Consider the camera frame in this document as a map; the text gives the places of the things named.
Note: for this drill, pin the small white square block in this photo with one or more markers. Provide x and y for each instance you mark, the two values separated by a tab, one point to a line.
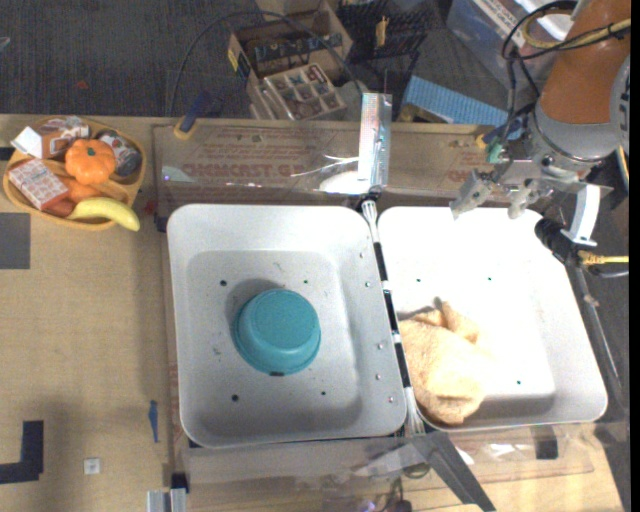
92	465

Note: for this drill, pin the thin black and white rod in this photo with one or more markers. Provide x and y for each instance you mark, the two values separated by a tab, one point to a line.
387	295

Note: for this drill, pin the brown and white carton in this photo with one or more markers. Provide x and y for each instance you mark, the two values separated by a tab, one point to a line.
60	137

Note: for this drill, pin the small printed can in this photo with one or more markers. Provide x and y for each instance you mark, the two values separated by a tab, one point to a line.
122	150

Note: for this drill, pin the black cylinder on white bracket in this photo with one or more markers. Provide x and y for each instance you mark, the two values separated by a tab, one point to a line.
586	212

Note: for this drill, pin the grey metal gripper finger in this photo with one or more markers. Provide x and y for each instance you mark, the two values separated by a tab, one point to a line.
522	197
470	196

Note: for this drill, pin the white plastic tray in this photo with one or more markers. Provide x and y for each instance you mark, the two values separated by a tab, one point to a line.
520	280
210	350

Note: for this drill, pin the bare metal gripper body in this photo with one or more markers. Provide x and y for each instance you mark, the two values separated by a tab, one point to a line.
542	175

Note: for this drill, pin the orange divided plate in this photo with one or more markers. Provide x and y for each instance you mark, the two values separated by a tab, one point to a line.
120	192

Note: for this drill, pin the red and white packet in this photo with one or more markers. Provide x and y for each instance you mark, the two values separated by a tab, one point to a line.
37	182

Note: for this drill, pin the orange pumpkin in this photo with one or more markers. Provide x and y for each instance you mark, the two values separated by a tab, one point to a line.
90	160

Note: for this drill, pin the yellow banana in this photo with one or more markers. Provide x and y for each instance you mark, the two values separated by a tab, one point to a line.
107	210

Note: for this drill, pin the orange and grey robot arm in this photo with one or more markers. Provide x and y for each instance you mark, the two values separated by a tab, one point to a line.
580	75

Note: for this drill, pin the red sausage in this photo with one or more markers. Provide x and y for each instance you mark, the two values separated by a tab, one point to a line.
60	207

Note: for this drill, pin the brown cardboard board, red print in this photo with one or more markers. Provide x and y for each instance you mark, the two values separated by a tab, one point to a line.
280	165

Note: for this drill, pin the teal bowl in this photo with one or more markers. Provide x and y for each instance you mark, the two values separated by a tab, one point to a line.
277	330

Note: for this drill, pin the yellow towel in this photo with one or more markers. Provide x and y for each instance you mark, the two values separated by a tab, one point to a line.
445	365

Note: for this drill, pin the orange carrot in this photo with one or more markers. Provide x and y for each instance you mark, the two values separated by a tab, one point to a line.
80	191

